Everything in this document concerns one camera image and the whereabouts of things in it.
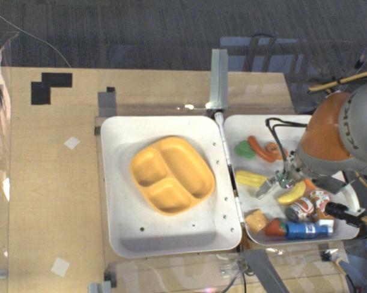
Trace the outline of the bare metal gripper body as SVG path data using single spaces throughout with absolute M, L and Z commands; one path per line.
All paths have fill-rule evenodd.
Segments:
M 290 189 L 304 179 L 301 172 L 303 163 L 299 155 L 289 156 L 282 162 L 283 168 L 276 171 L 275 177 L 283 189 Z

